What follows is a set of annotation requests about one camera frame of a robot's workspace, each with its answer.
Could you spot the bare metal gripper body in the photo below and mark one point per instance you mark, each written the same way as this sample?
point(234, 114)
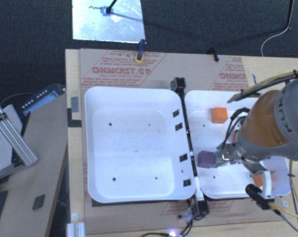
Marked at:
point(234, 153)

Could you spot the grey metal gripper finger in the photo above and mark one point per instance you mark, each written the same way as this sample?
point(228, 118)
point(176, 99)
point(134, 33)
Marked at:
point(218, 155)
point(219, 164)

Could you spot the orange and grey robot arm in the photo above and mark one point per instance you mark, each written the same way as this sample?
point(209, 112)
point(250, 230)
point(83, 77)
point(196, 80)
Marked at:
point(265, 117)

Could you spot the purple cube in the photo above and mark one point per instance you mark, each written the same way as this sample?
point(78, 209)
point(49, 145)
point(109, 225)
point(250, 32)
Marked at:
point(205, 159)

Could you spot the white plastic tray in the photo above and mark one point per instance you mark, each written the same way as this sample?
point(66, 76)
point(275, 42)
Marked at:
point(134, 144)
point(213, 137)

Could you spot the orange cube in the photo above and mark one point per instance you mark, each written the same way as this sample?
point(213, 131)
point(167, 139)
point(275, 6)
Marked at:
point(219, 115)
point(257, 180)

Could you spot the thin black and white rod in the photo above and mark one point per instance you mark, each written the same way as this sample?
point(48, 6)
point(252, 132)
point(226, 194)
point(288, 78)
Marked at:
point(187, 130)

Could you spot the brown cardboard board red print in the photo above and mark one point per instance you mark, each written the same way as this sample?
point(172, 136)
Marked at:
point(129, 68)

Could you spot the black cylinder on white bracket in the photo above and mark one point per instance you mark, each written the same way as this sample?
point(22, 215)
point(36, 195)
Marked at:
point(257, 196)

